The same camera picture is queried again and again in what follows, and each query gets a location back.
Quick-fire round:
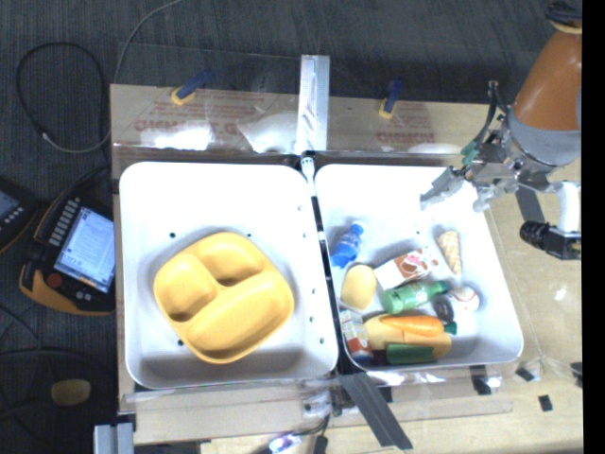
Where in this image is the dark grey round biscuit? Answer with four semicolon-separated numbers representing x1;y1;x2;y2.
431;295;457;323

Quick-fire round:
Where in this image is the green plastic bottle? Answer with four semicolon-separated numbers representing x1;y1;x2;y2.
379;279;451;316

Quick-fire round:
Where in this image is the white ball with red print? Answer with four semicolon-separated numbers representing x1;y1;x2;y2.
449;285;481;313

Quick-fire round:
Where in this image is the yellow oval toy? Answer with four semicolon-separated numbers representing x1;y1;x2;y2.
50;378;93;408

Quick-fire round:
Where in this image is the pale yellow bread roll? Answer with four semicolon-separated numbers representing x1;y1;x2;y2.
339;263;379;312

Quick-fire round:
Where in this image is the blue plastic bottle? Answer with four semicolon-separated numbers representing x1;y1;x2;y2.
329;220;367;270

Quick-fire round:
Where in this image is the white plastic tray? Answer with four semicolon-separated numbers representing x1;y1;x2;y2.
117;160;340;392
313;162;526;375

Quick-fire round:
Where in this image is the black cylinder on white bracket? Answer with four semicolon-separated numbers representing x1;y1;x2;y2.
519;180;583;261

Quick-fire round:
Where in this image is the orange and white carton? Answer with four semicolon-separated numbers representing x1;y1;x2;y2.
338;308;375;361

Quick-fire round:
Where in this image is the orange carrot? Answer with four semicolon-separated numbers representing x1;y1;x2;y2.
379;314;458;339

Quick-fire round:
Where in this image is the white carton with orange print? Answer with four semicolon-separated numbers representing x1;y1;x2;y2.
372;248;446;291

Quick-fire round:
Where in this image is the green flat block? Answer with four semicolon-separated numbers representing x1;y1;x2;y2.
384;342;440;366

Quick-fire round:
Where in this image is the beige waffle cone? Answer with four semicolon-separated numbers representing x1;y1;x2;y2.
435;230;463;276

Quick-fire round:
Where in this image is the brown cardboard board red print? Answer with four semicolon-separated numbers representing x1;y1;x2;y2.
109;82;583;445

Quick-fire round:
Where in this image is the yellow divided plate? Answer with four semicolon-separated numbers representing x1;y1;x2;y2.
152;231;296;365

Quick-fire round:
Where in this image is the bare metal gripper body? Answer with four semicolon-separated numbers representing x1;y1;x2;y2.
460;142;557;196

